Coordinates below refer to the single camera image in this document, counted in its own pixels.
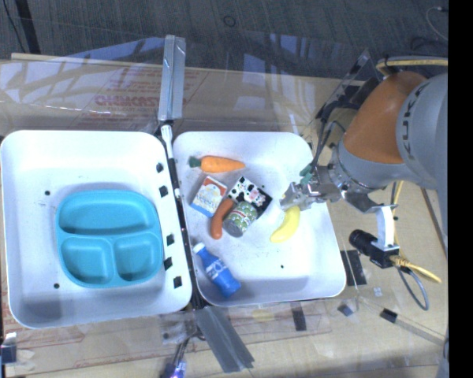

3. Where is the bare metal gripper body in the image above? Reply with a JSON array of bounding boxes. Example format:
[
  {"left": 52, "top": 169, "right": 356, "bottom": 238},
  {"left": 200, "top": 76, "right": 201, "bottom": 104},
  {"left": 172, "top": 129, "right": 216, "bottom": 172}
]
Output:
[{"left": 297, "top": 165, "right": 346, "bottom": 204}]

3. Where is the yellow banana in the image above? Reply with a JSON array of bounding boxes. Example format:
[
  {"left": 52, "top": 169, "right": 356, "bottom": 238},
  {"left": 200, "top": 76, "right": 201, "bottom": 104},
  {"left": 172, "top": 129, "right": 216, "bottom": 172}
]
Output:
[{"left": 269, "top": 204, "right": 302, "bottom": 245}]

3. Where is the black and white cow-print carton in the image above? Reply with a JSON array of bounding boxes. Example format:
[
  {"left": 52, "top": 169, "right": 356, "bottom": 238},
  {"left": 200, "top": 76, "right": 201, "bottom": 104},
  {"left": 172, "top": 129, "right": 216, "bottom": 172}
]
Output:
[{"left": 225, "top": 176, "right": 274, "bottom": 217}]

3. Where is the small can with green peas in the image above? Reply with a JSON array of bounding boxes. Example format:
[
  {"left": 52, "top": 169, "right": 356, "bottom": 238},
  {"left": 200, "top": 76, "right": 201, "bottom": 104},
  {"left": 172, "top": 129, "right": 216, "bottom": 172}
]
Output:
[{"left": 222, "top": 200, "right": 259, "bottom": 239}]

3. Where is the white plastic tray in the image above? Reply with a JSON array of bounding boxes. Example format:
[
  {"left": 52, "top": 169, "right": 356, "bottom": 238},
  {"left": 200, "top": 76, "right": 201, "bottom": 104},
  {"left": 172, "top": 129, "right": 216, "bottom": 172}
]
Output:
[
  {"left": 0, "top": 129, "right": 193, "bottom": 330},
  {"left": 172, "top": 131, "right": 348, "bottom": 309}
]

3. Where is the orange carrot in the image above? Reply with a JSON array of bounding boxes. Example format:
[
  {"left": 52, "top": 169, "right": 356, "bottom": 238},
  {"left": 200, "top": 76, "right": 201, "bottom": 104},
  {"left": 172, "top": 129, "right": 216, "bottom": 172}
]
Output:
[{"left": 187, "top": 154, "right": 247, "bottom": 174}]

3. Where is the orange sausage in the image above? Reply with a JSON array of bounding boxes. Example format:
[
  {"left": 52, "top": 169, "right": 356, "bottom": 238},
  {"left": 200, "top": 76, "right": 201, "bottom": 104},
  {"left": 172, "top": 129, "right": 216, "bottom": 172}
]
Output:
[{"left": 210, "top": 198, "right": 236, "bottom": 241}]

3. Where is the white orange and blue carton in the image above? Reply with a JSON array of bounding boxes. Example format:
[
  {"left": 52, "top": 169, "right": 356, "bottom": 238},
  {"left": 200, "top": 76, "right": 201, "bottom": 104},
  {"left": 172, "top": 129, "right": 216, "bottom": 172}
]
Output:
[{"left": 189, "top": 175, "right": 229, "bottom": 218}]

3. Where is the blue bottle with white cap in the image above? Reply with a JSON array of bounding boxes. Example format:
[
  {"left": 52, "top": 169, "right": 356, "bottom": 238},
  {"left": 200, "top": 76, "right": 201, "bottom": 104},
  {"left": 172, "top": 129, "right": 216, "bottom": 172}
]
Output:
[{"left": 192, "top": 242, "right": 243, "bottom": 299}]

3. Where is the blue divided plate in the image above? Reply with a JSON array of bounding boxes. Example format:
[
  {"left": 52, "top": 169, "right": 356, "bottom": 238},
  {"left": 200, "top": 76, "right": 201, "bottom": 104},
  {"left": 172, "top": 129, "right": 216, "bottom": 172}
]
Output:
[{"left": 54, "top": 189, "right": 165, "bottom": 289}]

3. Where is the brown cardboard board, red print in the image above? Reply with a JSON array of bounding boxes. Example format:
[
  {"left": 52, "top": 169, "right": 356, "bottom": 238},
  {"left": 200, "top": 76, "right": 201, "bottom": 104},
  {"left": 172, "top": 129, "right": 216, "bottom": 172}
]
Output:
[{"left": 0, "top": 52, "right": 449, "bottom": 378}]

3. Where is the black cylinder on white bracket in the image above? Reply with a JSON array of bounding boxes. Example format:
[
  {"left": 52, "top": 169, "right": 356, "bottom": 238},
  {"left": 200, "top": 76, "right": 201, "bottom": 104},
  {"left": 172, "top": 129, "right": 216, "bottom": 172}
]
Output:
[{"left": 348, "top": 205, "right": 401, "bottom": 269}]

